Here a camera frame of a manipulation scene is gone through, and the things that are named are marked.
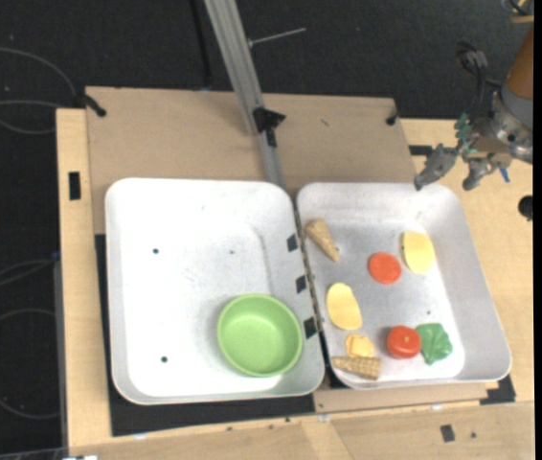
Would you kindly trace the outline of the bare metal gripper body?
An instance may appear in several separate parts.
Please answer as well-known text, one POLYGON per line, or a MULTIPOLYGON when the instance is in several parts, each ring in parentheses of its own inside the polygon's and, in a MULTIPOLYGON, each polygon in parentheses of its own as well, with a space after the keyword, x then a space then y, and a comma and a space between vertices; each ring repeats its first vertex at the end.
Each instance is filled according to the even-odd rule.
POLYGON ((511 114, 490 111, 475 120, 463 144, 468 159, 531 163, 533 158, 532 131, 511 114))

